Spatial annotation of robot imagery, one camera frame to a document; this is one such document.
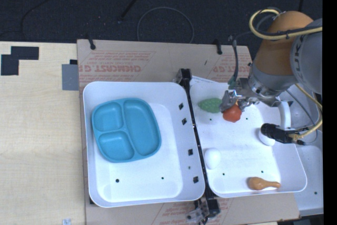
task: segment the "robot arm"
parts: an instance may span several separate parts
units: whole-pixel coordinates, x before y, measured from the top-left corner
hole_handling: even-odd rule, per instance
[[[265,12],[276,14],[267,32],[253,26],[255,17]],[[270,107],[280,106],[279,95],[298,83],[322,95],[322,19],[314,21],[300,12],[281,13],[268,8],[251,17],[250,29],[263,41],[250,67],[249,77],[234,77],[229,82],[229,90],[225,91],[219,106],[221,112],[235,103],[241,111],[259,102]],[[270,126],[263,126],[262,130],[272,137]],[[288,137],[281,140],[290,142]]]

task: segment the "light wood surface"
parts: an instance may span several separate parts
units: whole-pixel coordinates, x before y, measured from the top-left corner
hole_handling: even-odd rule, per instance
[[[0,76],[0,224],[85,224],[80,102],[62,90],[76,44],[0,42],[0,53],[11,46],[38,46],[39,60]]]

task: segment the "brown toy chicken leg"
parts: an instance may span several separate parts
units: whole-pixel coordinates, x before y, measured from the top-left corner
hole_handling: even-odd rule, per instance
[[[279,188],[281,184],[275,181],[267,181],[260,177],[250,177],[248,186],[253,190],[262,190],[268,187]]]

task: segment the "white tray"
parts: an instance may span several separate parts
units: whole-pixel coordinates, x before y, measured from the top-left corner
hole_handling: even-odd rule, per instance
[[[129,97],[150,105],[160,129],[161,147],[145,159],[112,163],[101,155],[96,144],[92,111],[101,103]],[[189,104],[180,85],[93,82],[84,89],[83,100],[89,193],[98,206],[192,201],[203,195],[205,183]]]
[[[227,83],[195,83],[191,99],[196,127],[203,152],[217,148],[221,162],[210,170],[206,167],[211,190],[219,197],[231,198],[255,194],[298,192],[306,187],[306,175],[295,144],[276,142],[267,146],[259,139],[263,123],[279,125],[279,109],[260,102],[245,108],[236,123],[225,121],[222,114],[209,113],[198,107],[198,102],[213,97],[221,99]],[[251,190],[249,177],[277,181],[280,188]]]

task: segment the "yellow cable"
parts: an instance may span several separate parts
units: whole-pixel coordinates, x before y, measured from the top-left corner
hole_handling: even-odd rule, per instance
[[[323,26],[314,28],[314,29],[310,29],[310,30],[303,30],[303,31],[298,31],[296,33],[289,33],[289,34],[283,34],[283,35],[278,35],[278,36],[268,36],[268,35],[263,35],[261,33],[259,33],[255,27],[253,26],[253,21],[255,19],[255,17],[260,14],[260,13],[265,13],[265,12],[271,12],[274,13],[276,15],[279,15],[280,12],[275,10],[275,9],[261,9],[257,12],[255,12],[249,19],[249,28],[250,30],[253,32],[253,34],[255,36],[258,36],[260,38],[263,38],[264,40],[282,40],[284,38],[291,38],[291,37],[295,37],[295,36],[300,36],[300,35],[305,35],[305,34],[311,34],[311,33],[316,33],[316,32],[320,32],[323,31]]]
[[[300,87],[299,84],[295,84],[295,85],[323,111],[323,106],[317,100],[315,100],[307,91],[305,91],[302,87]],[[289,137],[291,137],[294,140],[302,139],[303,137],[307,136],[311,132],[318,129],[322,125],[322,123],[323,123],[323,118],[321,118],[321,120],[308,131],[302,134],[289,134]]]

